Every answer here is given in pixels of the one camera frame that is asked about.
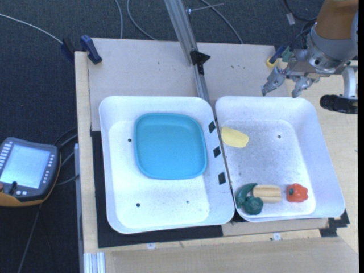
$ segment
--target blue plate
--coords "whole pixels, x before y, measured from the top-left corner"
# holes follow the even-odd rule
[[[142,115],[134,126],[134,148],[139,169],[155,179],[191,179],[207,166],[202,128],[186,115]]]

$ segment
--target green toy pepper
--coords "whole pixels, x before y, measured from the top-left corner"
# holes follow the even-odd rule
[[[244,185],[235,198],[237,208],[243,207],[247,214],[257,215],[263,209],[263,201],[259,197],[248,196],[248,193],[257,185],[249,183]]]

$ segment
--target white plastic tub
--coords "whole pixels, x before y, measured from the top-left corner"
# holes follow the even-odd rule
[[[221,150],[220,141],[217,129],[211,130],[214,115],[206,101],[197,97],[111,96],[101,102],[99,112],[106,212],[114,230],[131,234],[231,220],[233,196],[222,153],[215,156]],[[201,125],[208,160],[202,175],[160,180],[141,173],[133,133],[135,121],[147,113],[183,114]]]
[[[338,217],[345,203],[313,105],[303,98],[222,97],[216,102],[219,128],[249,136],[244,148],[223,145],[234,195],[248,183],[280,186],[282,201],[264,204],[252,222]],[[308,200],[287,201],[287,186],[308,188]]]

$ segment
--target red toy pepper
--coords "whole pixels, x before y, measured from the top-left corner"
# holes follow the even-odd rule
[[[287,200],[289,202],[303,202],[308,199],[308,189],[298,183],[287,187]]]

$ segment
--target black mat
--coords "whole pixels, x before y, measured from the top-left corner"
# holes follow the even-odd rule
[[[102,158],[101,132],[92,132],[92,145],[99,247],[124,246],[151,242],[184,241],[188,239],[215,238],[222,236],[222,228],[220,225],[159,230],[137,234],[121,234],[115,231],[109,225],[106,216],[104,161]]]

